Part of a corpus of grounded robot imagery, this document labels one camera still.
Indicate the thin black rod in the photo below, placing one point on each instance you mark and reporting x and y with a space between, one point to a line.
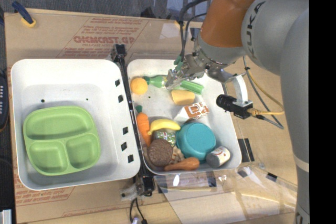
131 112

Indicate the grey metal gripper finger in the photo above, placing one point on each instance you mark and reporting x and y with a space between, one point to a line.
181 80
172 77

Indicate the teal bowl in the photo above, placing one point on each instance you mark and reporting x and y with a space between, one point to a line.
195 140

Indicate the brown biscuit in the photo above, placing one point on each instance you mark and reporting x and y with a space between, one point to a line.
159 152

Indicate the white plastic tray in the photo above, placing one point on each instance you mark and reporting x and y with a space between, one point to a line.
65 78
160 102

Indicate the orange carrot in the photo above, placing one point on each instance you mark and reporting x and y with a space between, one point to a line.
143 124

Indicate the green divided plate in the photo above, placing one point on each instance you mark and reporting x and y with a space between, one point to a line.
60 139

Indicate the yellow toy cheese wedge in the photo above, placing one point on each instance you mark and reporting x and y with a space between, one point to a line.
183 97

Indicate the white and grey can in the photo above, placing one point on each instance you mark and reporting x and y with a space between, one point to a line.
218 157

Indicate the orange toy fruit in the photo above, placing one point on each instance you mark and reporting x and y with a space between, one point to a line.
139 85

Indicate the tan toy pretzel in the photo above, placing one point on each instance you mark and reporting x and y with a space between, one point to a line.
178 156

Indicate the brown cardboard board red print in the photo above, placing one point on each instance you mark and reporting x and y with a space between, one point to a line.
65 34

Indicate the small green label can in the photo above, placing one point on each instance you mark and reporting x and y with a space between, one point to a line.
166 136

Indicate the green toy bottle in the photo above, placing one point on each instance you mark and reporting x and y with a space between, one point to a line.
157 81

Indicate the black cylinder on white bracket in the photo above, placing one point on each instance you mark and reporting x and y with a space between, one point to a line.
231 105

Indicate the green toy cucumber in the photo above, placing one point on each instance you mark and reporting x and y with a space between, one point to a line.
194 86

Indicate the yellow banana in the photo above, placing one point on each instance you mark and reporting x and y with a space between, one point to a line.
164 124

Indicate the brown toy chicken drumstick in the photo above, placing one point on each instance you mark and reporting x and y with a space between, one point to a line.
185 164

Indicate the white and orange carton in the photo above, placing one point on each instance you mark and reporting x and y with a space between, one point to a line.
195 110

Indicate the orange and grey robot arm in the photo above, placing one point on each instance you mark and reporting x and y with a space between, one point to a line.
267 31

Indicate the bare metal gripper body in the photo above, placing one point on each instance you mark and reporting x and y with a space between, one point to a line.
194 65

